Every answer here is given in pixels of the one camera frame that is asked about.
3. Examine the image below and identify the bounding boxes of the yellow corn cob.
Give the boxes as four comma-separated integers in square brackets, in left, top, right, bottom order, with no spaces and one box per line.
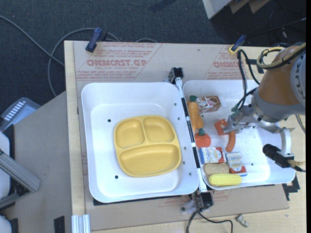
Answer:
[208,173,243,187]

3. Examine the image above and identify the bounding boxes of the brown bread slice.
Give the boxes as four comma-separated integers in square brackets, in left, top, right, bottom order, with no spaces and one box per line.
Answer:
[203,162,230,177]

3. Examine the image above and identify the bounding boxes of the black cylinder on white bracket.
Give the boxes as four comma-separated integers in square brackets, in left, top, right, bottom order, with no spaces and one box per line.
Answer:
[262,127,296,169]

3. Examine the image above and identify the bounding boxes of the red carton with yellow star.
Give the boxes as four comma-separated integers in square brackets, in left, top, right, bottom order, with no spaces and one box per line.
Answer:
[214,118,230,136]

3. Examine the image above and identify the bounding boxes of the orange carrot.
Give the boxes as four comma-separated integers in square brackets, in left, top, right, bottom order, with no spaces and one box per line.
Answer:
[187,95,205,133]

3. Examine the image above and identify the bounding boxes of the orange pumpkin with green stem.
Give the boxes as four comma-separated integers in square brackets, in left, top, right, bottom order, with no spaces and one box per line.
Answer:
[194,128,212,149]

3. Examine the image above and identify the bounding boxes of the red and white flat carton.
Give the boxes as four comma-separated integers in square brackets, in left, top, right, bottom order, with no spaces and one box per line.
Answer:
[199,146,227,165]

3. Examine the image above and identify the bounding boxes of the brown carton with rabbit print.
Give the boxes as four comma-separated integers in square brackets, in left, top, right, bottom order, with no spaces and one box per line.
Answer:
[195,95,223,114]

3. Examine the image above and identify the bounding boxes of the brown cardboard board red print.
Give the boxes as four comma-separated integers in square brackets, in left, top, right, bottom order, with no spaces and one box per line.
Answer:
[72,41,290,232]

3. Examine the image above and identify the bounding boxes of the small white and red carton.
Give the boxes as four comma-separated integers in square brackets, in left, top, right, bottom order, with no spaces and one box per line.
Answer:
[225,151,248,177]

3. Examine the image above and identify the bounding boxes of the black block with thin wires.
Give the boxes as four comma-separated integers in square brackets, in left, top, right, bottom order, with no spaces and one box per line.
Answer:
[180,191,215,215]
[168,67,184,84]

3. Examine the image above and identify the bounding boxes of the small white plastic fitting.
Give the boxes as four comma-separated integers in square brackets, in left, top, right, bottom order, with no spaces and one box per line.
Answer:
[235,214,250,228]

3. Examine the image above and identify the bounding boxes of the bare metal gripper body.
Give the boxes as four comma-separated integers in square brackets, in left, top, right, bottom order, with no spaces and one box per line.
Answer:
[228,104,280,133]

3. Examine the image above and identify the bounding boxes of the thin black and white rod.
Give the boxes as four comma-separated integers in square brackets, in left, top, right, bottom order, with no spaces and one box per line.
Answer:
[175,77,207,192]

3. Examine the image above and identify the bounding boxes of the yellow divided plate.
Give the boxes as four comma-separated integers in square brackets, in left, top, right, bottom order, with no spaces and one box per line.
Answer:
[113,115,183,178]

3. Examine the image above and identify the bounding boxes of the white plastic tray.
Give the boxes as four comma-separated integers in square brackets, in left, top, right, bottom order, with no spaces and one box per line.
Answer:
[81,82,201,203]
[182,80,297,191]

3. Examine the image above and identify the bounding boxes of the orange sausage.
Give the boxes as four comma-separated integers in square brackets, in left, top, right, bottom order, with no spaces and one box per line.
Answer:
[225,130,237,153]

